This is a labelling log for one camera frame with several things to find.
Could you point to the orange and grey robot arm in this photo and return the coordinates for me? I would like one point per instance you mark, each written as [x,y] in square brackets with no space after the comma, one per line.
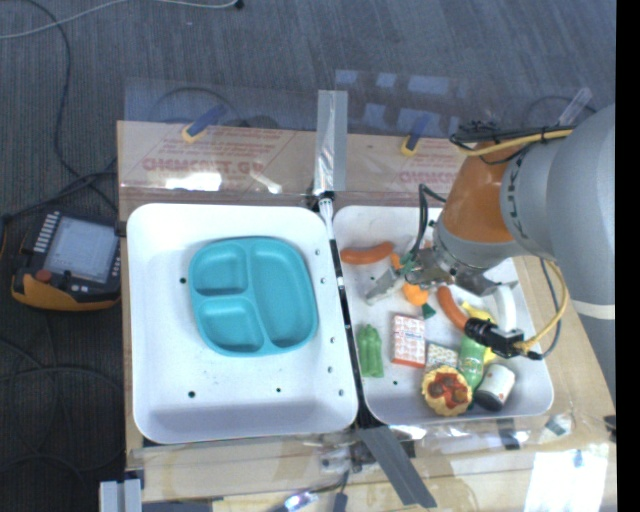
[555,200]

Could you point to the white can with dark ends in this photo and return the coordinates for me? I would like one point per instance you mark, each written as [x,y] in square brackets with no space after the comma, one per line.
[496,386]

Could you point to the white plastic tray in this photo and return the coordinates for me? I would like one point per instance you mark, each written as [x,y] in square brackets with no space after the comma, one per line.
[165,300]
[405,395]

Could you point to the teal divided plate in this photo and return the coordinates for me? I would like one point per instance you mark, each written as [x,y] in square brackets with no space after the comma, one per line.
[280,295]

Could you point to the brown cardboard board red print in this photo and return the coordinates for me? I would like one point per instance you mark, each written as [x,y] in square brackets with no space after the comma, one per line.
[225,165]

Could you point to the green bottle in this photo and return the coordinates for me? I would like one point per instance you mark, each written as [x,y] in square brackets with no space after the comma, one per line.
[470,362]

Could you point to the yellow tart with red topping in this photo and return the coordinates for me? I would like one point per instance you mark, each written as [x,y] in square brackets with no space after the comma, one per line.
[446,391]

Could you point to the small patterned packet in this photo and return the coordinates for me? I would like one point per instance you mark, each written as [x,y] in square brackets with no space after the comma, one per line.
[441,356]

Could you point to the yellow banana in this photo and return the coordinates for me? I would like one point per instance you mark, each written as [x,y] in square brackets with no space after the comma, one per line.
[477,312]

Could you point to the orange sausage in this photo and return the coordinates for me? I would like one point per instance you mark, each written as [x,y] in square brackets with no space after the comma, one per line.
[367,254]
[451,306]

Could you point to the orange carrot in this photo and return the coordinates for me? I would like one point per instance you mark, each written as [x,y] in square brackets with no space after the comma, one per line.
[415,294]

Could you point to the green asparagus bundle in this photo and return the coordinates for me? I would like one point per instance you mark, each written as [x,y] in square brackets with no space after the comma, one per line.
[370,352]

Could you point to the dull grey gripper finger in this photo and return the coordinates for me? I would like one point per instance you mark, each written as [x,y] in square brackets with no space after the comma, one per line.
[382,287]

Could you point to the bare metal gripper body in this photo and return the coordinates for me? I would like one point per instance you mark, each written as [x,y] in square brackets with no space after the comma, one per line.
[434,265]

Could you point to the black cylinder on white bracket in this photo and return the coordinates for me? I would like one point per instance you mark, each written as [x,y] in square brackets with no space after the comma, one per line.
[492,337]

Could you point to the white and orange carton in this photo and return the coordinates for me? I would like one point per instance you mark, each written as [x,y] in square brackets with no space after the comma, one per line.
[408,341]

